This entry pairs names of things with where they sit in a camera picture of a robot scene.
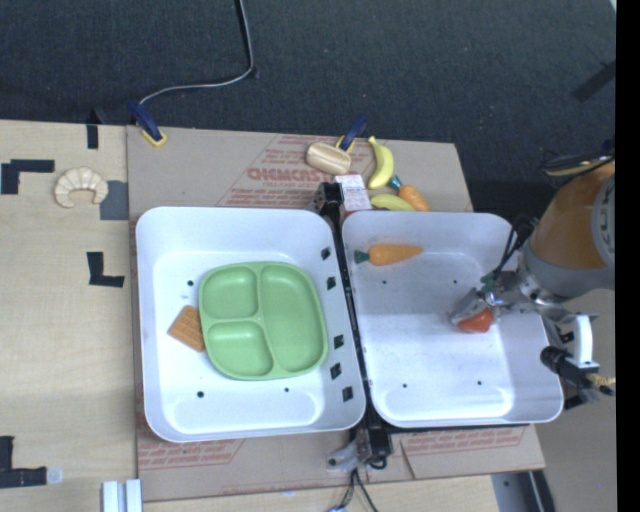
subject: cardboard box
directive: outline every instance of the cardboard box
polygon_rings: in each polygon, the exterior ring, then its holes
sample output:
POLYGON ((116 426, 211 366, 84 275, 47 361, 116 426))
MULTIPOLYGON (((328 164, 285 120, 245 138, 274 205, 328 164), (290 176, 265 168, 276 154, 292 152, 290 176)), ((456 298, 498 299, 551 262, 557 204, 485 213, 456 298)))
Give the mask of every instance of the cardboard box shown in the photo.
MULTIPOLYGON (((137 127, 127 128, 129 212, 137 382, 138 476, 145 501, 342 486, 347 475, 328 472, 326 456, 344 447, 348 432, 174 444, 146 424, 141 379, 135 224, 157 206, 310 208, 318 185, 331 176, 309 167, 306 148, 329 137, 163 128, 154 148, 137 127)), ((379 141, 393 151, 404 183, 416 186, 434 211, 472 211, 451 144, 379 141)), ((369 144, 358 140, 351 171, 374 170, 369 144)), ((544 460, 533 426, 453 429, 393 436, 384 470, 369 482, 540 469, 544 460)))

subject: yellow banana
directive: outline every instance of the yellow banana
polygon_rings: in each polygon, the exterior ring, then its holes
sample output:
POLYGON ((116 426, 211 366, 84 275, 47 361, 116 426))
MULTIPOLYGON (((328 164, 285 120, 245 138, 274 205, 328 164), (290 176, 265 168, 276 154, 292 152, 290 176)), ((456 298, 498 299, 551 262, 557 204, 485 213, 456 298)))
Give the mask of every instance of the yellow banana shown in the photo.
POLYGON ((369 137, 369 144, 376 156, 376 170, 369 178, 367 187, 370 190, 376 190, 384 187, 393 177, 393 153, 388 147, 378 144, 373 135, 369 137))
POLYGON ((415 208, 404 199, 393 194, 377 194, 370 200, 372 206, 400 212, 415 212, 415 208))

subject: green plate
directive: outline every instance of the green plate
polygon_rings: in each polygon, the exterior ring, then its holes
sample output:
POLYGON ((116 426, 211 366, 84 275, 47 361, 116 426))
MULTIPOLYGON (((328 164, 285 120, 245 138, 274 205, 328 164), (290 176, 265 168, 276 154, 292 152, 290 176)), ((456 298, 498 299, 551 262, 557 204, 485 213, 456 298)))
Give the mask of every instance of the green plate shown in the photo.
POLYGON ((293 377, 319 366, 327 332, 316 288, 288 263, 218 267, 200 281, 199 309, 207 354, 236 379, 293 377))

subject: white tray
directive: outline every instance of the white tray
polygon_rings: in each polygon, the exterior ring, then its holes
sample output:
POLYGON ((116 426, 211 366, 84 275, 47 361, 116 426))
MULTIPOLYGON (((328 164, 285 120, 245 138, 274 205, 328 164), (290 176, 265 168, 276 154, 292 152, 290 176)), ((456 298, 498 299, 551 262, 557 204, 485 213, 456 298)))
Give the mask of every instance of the white tray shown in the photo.
POLYGON ((362 380, 332 233, 321 217, 301 210, 156 208, 140 218, 136 239, 144 408, 156 434, 201 441, 345 430, 360 420, 362 380), (206 353, 167 334, 183 306, 197 306, 198 282, 208 270, 250 261, 291 263, 314 282, 329 353, 312 372, 234 380, 218 373, 206 353))
POLYGON ((536 423, 562 410, 559 379, 540 362, 535 313, 510 313, 486 334, 448 321, 453 305, 500 260, 510 225, 476 213, 358 212, 343 225, 372 400, 401 428, 536 423), (424 247, 386 267, 356 264, 373 243, 424 247))

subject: toy carrot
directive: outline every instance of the toy carrot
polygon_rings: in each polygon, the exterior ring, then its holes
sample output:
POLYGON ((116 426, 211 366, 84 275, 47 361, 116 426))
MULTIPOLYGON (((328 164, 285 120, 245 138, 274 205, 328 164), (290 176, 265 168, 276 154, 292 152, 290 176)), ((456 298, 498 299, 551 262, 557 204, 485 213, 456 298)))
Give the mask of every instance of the toy carrot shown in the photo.
POLYGON ((398 261, 417 256, 423 251, 422 247, 406 244, 374 244, 369 252, 355 251, 356 263, 369 261, 373 265, 390 265, 398 261))
POLYGON ((398 191, 398 196, 409 203, 418 212, 430 212, 431 206, 413 185, 403 185, 398 176, 389 181, 389 185, 398 191))

